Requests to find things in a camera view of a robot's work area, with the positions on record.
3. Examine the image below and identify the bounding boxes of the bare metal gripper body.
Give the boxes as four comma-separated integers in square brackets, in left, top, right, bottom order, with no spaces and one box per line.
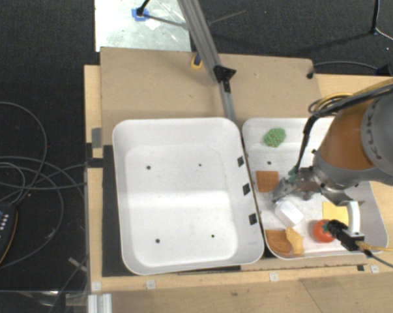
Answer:
[292,167,327,198]

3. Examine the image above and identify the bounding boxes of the orange square biscuit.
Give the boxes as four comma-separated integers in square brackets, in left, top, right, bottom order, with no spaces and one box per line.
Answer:
[255,170,280,194]

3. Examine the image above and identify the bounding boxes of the white plastic bottle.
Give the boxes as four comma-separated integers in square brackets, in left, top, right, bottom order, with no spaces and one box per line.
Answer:
[273,198,305,228]

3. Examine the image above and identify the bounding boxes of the white plastic tray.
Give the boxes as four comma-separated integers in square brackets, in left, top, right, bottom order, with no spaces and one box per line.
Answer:
[111,117,266,276]
[241,117,389,261]

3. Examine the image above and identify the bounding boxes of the yellow cheese slice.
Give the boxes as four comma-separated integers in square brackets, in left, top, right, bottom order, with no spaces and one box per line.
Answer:
[322,201,350,228]

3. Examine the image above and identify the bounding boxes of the red tomato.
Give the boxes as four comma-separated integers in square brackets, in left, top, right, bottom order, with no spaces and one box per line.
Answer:
[312,219,336,244]

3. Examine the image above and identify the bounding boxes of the tan bread piece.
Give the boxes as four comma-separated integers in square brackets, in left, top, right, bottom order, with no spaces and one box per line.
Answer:
[285,227,306,256]

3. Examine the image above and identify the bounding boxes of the green grapes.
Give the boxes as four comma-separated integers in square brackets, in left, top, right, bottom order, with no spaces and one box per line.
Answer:
[263,127,287,149]

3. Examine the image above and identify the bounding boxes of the brown cardboard board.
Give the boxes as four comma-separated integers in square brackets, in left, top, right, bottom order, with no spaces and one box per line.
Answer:
[99,46,368,273]

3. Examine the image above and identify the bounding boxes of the black cylinder on white bracket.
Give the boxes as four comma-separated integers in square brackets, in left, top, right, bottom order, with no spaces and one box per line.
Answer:
[326,200,366,251]

